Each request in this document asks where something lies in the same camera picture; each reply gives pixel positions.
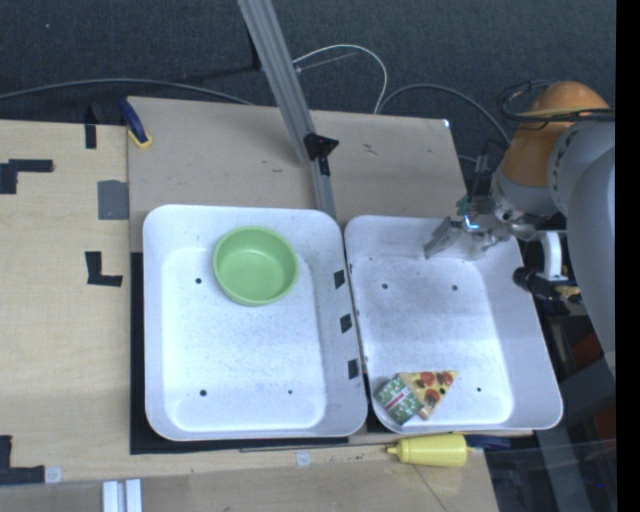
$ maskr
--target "gray floor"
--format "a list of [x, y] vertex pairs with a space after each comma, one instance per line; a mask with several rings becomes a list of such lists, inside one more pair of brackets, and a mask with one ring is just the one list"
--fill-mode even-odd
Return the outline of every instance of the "gray floor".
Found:
[[[614, 0], [273, 4], [293, 58], [335, 44], [362, 46], [386, 66], [387, 95], [414, 83], [438, 84], [497, 117], [496, 100], [505, 87], [543, 78], [583, 82], [615, 106]], [[349, 56], [304, 69], [342, 55]], [[0, 1], [0, 96], [58, 82], [135, 77], [274, 104], [264, 74], [243, 71], [251, 63], [235, 0]], [[365, 52], [327, 51], [301, 67], [310, 108], [373, 111], [383, 75]], [[115, 102], [127, 94], [204, 98], [163, 87], [75, 87], [0, 101], [0, 118], [82, 122], [87, 104], [96, 102], [107, 121], [119, 122]], [[383, 113], [449, 119], [461, 155], [477, 156], [497, 136], [477, 109], [446, 92], [407, 92]]]

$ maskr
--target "white tray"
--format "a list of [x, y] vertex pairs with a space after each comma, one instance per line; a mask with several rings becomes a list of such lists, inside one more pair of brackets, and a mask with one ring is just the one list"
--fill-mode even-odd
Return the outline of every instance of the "white tray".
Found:
[[[213, 250], [249, 225], [283, 235], [300, 274], [281, 300], [229, 299]], [[145, 407], [171, 440], [339, 437], [367, 414], [338, 224], [315, 210], [167, 205], [143, 228]]]
[[471, 238], [461, 236], [427, 260], [423, 246], [441, 222], [362, 216], [346, 227], [371, 391], [398, 372], [459, 372], [429, 420], [398, 426], [373, 400], [376, 415], [402, 434], [553, 427], [562, 400], [533, 299], [512, 281], [517, 242], [470, 261]]

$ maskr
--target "green bowl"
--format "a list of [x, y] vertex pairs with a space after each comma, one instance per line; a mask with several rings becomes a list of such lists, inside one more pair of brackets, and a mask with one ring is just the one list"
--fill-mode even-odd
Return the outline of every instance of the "green bowl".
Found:
[[213, 270], [231, 299], [245, 306], [262, 306], [281, 299], [294, 287], [298, 257], [275, 231], [249, 226], [220, 239], [213, 252]]

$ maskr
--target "pizza slice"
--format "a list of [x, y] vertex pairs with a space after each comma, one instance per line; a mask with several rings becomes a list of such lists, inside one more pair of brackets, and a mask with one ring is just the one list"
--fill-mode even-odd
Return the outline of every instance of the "pizza slice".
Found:
[[438, 404], [444, 399], [458, 376], [455, 370], [400, 373], [399, 378], [420, 399], [424, 407], [418, 411], [420, 417], [427, 420]]
[[399, 425], [416, 414], [427, 420], [457, 375], [455, 370], [399, 373], [386, 382], [375, 397]]

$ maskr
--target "black tape marking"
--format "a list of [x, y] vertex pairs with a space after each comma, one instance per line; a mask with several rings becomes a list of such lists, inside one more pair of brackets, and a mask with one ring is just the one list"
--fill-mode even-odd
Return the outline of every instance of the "black tape marking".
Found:
[[344, 334], [349, 329], [351, 329], [351, 327], [353, 327], [353, 323], [351, 322], [351, 315], [344, 315], [340, 319], [340, 328], [342, 329], [342, 333]]
[[98, 134], [94, 124], [84, 125], [84, 147], [86, 149], [96, 149], [98, 147]]
[[36, 484], [44, 482], [44, 466], [11, 467], [11, 436], [0, 436], [0, 485]]
[[0, 194], [16, 194], [19, 172], [53, 172], [53, 160], [9, 159], [0, 164]]
[[122, 286], [122, 276], [102, 275], [102, 253], [99, 251], [88, 251], [84, 253], [87, 260], [87, 270], [89, 278], [87, 284], [97, 284], [101, 286]]
[[360, 369], [358, 368], [357, 359], [352, 359], [347, 364], [349, 366], [349, 380], [355, 379], [358, 375], [360, 375]]
[[333, 274], [333, 282], [336, 285], [336, 290], [344, 284], [344, 281], [344, 270], [338, 270], [335, 274]]

